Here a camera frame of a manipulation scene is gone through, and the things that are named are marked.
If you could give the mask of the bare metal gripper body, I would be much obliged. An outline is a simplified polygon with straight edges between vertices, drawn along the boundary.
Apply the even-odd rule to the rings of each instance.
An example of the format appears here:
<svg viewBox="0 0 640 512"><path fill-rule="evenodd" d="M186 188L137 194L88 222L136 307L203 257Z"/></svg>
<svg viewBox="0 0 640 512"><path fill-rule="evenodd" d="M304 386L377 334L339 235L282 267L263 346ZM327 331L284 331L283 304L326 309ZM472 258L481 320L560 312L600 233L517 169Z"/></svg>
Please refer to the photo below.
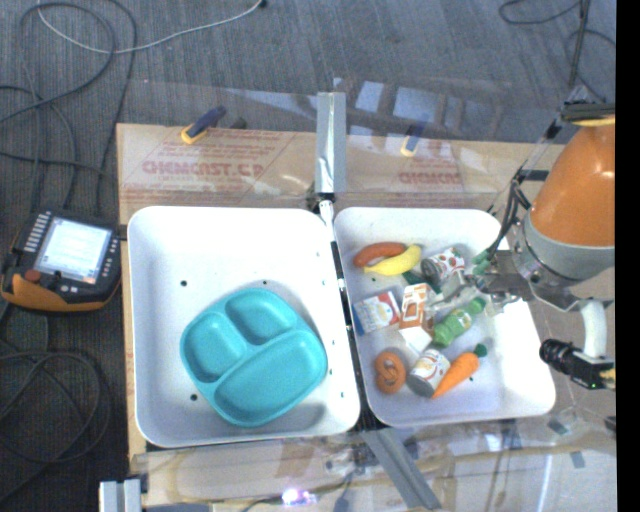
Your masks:
<svg viewBox="0 0 640 512"><path fill-rule="evenodd" d="M518 297L571 311L579 301L571 288L581 282L567 271L552 268L530 248L485 250L478 254L478 289L498 302Z"/></svg>

